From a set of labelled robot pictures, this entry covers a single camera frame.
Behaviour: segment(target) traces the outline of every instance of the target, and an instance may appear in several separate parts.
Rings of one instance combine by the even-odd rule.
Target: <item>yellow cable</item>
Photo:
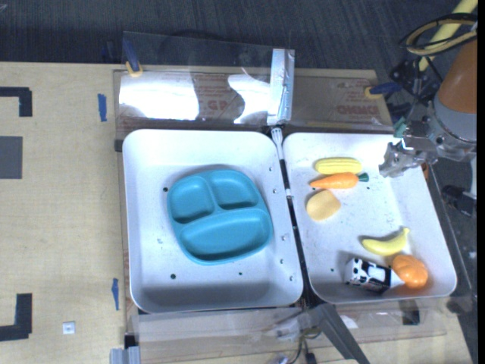
[[[478,0],[461,0],[456,8],[453,10],[453,14],[463,13],[470,14],[478,6]],[[445,24],[434,34],[431,38],[431,42],[436,42],[437,40],[442,40],[453,36],[453,34],[458,30],[461,24]],[[422,58],[419,62],[419,70],[425,71],[428,67],[427,60]]]

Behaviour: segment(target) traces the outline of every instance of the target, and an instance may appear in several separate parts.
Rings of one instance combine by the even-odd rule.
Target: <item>black corner marking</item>
[[[32,91],[27,87],[0,86],[0,97],[18,97],[18,115],[32,117]]]
[[[17,294],[13,325],[0,326],[0,341],[23,340],[32,333],[32,294]]]

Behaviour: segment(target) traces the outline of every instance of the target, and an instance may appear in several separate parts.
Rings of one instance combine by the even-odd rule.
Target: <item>yellow banana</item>
[[[362,246],[376,255],[394,255],[403,249],[408,239],[409,228],[403,227],[401,232],[390,240],[364,239]]]

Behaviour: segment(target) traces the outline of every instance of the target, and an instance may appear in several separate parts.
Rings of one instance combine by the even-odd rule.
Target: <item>wooden table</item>
[[[119,65],[0,63],[0,86],[33,92],[33,116],[0,97],[0,136],[23,137],[22,178],[0,179],[0,326],[14,324],[15,299],[33,295],[28,339],[0,342],[1,363],[108,362],[127,327],[113,70]],[[98,94],[107,98],[101,122]],[[118,279],[120,308],[111,285]],[[371,362],[471,362],[457,318],[445,334],[361,344]],[[75,322],[74,334],[63,323]],[[317,348],[318,362],[343,360]],[[207,359],[267,362],[273,354]]]

